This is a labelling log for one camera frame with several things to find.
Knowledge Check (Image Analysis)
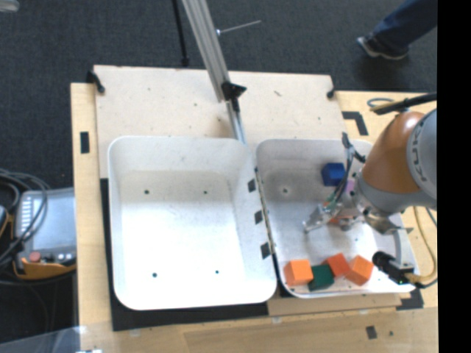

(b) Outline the white plastic tray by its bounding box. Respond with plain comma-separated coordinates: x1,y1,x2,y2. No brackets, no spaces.
255,138,421,299
107,135,278,311

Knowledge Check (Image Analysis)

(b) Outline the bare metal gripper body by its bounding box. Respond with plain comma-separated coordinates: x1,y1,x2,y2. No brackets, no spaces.
330,196,403,235

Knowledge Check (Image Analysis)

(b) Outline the green cube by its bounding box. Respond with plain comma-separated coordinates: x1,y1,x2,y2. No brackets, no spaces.
307,264,336,292

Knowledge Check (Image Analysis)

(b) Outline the black cylinder on white bracket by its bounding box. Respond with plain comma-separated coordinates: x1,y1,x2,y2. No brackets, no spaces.
372,229,420,286

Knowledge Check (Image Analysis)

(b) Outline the person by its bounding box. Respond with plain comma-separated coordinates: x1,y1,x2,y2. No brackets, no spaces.
355,0,439,61

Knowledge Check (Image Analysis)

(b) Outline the orange cube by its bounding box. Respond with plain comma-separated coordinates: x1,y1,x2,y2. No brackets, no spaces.
323,252,352,277
283,259,314,288
344,254,375,287

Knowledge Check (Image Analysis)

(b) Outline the pale wood board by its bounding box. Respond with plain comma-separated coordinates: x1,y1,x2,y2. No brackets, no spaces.
92,64,403,318

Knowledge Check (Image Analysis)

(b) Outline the blue cube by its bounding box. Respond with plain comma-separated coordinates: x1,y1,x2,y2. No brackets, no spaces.
320,162,347,188

